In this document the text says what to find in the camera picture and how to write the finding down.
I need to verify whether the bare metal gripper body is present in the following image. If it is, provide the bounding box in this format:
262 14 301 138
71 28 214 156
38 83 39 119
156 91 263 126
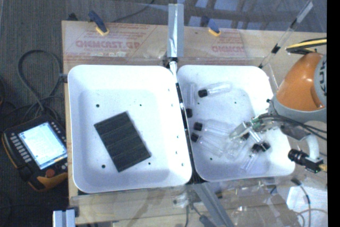
250 113 282 135

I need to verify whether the white plastic tray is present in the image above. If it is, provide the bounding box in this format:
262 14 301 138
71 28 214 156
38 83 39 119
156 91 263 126
176 64 296 183
67 64 193 194

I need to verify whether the black ribbed rectangular pad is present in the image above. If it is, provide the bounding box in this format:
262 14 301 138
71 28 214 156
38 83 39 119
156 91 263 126
93 111 152 173

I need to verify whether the brown cardboard board red print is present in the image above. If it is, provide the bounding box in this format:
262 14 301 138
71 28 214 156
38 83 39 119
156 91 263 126
61 20 327 227

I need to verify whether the black cylinder on white bracket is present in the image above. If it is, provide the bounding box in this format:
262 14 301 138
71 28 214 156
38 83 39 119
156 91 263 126
287 134 325 174

